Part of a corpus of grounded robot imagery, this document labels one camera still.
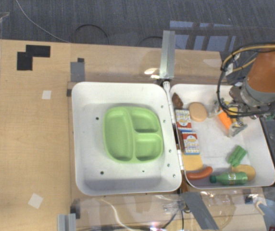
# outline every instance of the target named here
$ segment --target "white tray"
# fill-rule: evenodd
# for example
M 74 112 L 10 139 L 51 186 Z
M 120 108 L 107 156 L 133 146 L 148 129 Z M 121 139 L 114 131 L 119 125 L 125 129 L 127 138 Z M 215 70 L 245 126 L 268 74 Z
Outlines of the white tray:
M 171 192 L 180 186 L 180 166 L 163 88 L 154 84 L 81 82 L 72 90 L 72 105 L 75 179 L 81 192 L 87 195 Z M 103 144 L 103 116 L 109 108 L 121 105 L 145 107 L 157 114 L 164 143 L 159 159 L 128 164 L 108 157 Z
M 171 88 L 171 95 L 179 95 L 187 108 L 191 102 L 201 102 L 209 112 L 217 100 L 216 85 L 186 85 L 178 84 Z M 230 101 L 229 90 L 231 86 L 221 86 L 221 97 Z M 246 129 L 233 138 L 226 136 L 226 129 L 218 117 L 207 118 L 203 122 L 192 121 L 192 129 L 197 133 L 200 145 L 200 156 L 204 166 L 211 166 L 213 174 L 230 171 L 230 164 L 226 159 L 233 152 L 235 145 L 240 145 L 248 151 L 241 164 L 248 164 L 255 168 L 256 177 L 245 185 L 237 187 L 270 186 L 275 182 L 275 168 L 271 159 L 268 145 L 263 133 L 260 120 L 245 117 Z M 235 186 L 222 186 L 220 183 L 212 184 L 209 177 L 202 180 L 188 181 L 198 189 L 209 188 L 235 188 Z

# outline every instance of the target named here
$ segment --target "green bottle label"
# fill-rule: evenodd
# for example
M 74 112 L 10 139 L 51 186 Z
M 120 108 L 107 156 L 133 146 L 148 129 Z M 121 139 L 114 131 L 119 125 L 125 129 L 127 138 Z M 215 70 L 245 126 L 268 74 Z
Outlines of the green bottle label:
M 234 185 L 236 182 L 236 174 L 228 173 L 228 181 L 229 181 L 229 185 Z

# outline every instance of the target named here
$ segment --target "gray carpet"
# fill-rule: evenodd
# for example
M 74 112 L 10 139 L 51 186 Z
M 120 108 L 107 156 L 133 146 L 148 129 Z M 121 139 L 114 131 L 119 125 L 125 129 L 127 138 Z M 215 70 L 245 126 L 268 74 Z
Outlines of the gray carpet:
M 70 42 L 127 46 L 161 45 L 171 21 L 241 27 L 237 36 L 275 39 L 275 0 L 19 0 L 36 23 Z M 0 0 L 0 12 L 10 12 L 4 38 L 57 41 L 31 24 L 14 0 Z M 190 34 L 181 28 L 179 34 Z

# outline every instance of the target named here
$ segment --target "brown toy food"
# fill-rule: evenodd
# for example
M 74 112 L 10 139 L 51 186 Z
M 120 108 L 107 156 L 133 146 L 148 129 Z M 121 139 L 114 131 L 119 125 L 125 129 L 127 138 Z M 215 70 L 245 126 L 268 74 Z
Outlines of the brown toy food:
M 177 109 L 182 109 L 182 107 L 184 106 L 184 103 L 181 101 L 180 97 L 176 92 L 172 96 L 172 102 Z
M 203 121 L 207 118 L 207 110 L 201 103 L 191 103 L 189 105 L 189 111 L 193 121 Z
M 210 176 L 210 174 L 213 172 L 213 168 L 208 166 L 204 168 L 201 172 L 198 173 L 187 173 L 187 179 L 188 180 L 200 180 L 203 178 L 206 178 L 207 176 Z

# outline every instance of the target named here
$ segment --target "small carton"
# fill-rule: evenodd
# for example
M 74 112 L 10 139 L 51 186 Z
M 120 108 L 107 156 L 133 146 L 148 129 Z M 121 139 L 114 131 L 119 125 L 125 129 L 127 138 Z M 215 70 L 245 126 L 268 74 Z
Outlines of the small carton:
M 180 131 L 192 131 L 189 110 L 175 110 L 177 128 Z
M 199 155 L 200 147 L 197 140 L 197 134 L 195 132 L 182 132 L 182 138 L 184 140 L 185 155 Z

